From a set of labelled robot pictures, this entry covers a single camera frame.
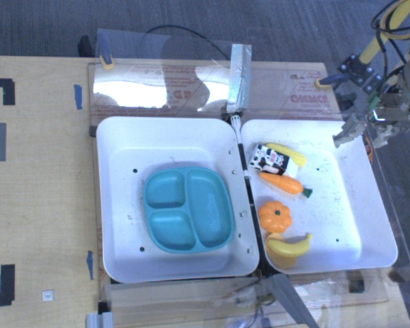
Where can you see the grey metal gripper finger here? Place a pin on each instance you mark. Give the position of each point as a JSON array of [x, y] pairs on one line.
[[350, 130], [383, 136]]

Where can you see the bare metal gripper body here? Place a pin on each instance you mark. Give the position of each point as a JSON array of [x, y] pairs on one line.
[[394, 112]]

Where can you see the yellow corn cob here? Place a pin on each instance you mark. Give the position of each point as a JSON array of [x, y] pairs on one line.
[[292, 154]]

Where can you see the brown cardboard board red print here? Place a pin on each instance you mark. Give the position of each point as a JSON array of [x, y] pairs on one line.
[[294, 94]]

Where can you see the white plastic tray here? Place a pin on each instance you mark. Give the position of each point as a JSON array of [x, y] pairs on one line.
[[123, 197], [341, 203]]

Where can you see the cow print milk carton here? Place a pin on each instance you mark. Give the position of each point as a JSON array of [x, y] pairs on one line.
[[269, 159]]

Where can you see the orange carrot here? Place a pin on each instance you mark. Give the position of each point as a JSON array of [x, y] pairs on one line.
[[282, 183]]

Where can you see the orange pumpkin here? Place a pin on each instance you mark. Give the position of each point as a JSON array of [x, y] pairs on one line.
[[275, 219]]

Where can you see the yellow banana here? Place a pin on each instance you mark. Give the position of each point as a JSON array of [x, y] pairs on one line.
[[288, 248]]

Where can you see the pale orange rounded block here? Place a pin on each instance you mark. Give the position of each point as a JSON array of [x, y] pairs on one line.
[[283, 262]]

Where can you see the blue divided plate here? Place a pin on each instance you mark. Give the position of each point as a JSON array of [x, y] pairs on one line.
[[205, 210]]

